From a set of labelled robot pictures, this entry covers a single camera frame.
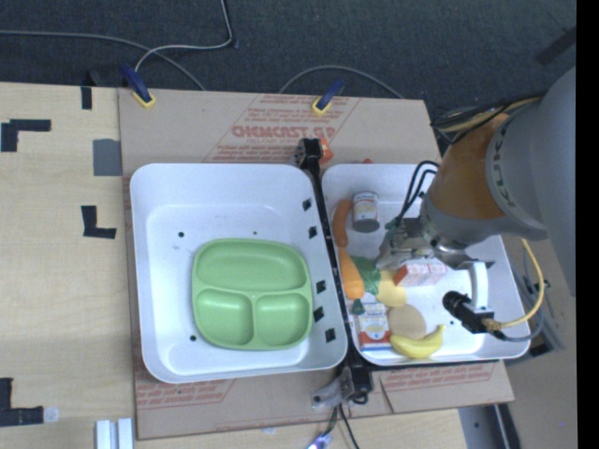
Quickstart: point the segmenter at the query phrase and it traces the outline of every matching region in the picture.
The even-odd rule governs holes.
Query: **blue and yellow clamp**
[[[340,94],[343,88],[345,88],[345,80],[336,80],[322,96],[316,98],[312,104],[312,110],[318,115],[324,115],[332,105],[333,96]]]
[[[119,66],[119,73],[127,81],[133,92],[131,94],[145,108],[149,109],[156,103],[156,98],[150,93],[141,76],[128,64]]]

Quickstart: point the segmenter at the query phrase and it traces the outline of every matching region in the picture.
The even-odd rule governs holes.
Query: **black connector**
[[[461,325],[473,334],[488,332],[482,323],[484,319],[492,319],[494,311],[478,310],[472,304],[472,300],[457,291],[449,291],[443,296],[443,307],[449,313],[461,321]]]

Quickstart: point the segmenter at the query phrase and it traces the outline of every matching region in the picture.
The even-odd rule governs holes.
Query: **cardboard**
[[[327,421],[313,409],[311,393],[334,370],[165,384],[143,366],[128,183],[150,163],[285,163],[301,138],[325,138],[332,157],[325,167],[362,162],[416,164],[440,161],[421,101],[336,97],[323,116],[313,96],[154,90],[144,109],[119,90],[125,235],[135,356],[139,439],[248,427]],[[503,362],[415,367],[373,373],[365,405],[350,404],[352,417],[409,413],[513,400]]]

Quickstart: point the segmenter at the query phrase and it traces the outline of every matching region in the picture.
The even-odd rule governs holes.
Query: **wooden surface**
[[[0,377],[12,406],[57,407],[55,423],[1,427],[0,448],[93,447],[94,423],[134,417],[120,177],[95,177],[95,139],[119,139],[117,93],[0,83],[0,122],[50,119],[50,133],[20,132],[0,152]],[[116,239],[85,238],[80,207],[95,205]],[[362,449],[465,448],[457,410],[352,420]],[[301,448],[311,424],[136,442],[138,448]],[[351,447],[340,423],[332,448]]]

